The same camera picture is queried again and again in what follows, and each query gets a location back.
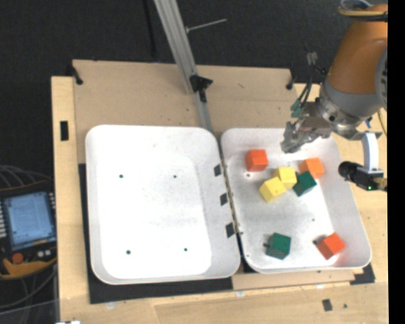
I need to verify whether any red cube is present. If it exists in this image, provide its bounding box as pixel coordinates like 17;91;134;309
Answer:
244;148;269;173
315;232;347;261

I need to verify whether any green cube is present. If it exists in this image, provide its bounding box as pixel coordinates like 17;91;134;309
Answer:
265;232;292;261
292;171;318;197

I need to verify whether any brown cardboard board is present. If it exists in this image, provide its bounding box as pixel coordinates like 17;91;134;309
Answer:
72;59;365;292

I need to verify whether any orange cube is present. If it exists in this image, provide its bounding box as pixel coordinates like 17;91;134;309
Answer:
298;157;326;180

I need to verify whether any white plastic tray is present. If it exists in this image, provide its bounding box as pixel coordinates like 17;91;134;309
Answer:
84;124;242;286
219;127;373;275

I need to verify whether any yellow cube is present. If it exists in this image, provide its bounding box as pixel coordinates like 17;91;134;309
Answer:
273;166;298;190
258;176;288;204

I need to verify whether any black cylinder on white bracket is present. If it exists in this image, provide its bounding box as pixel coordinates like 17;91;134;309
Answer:
337;131;386;192

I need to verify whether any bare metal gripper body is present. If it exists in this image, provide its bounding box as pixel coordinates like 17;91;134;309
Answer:
296;97;365;144

